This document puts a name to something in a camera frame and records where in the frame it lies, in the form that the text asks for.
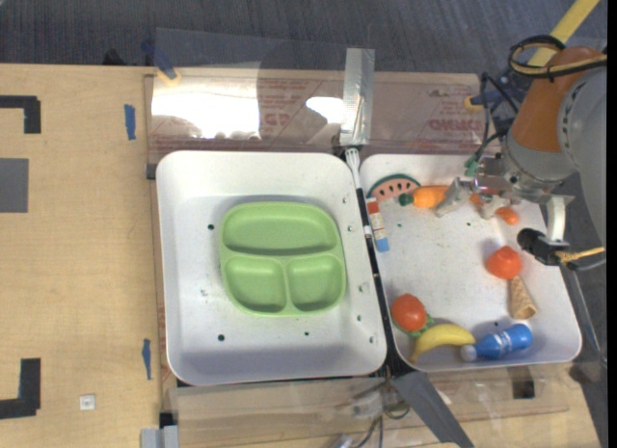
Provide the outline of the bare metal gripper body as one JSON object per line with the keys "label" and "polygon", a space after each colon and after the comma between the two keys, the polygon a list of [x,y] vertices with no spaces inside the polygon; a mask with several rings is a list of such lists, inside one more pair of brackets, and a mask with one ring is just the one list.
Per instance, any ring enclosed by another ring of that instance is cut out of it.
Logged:
{"label": "bare metal gripper body", "polygon": [[546,181],[522,170],[509,157],[484,157],[474,176],[474,191],[478,195],[541,202],[555,188]]}

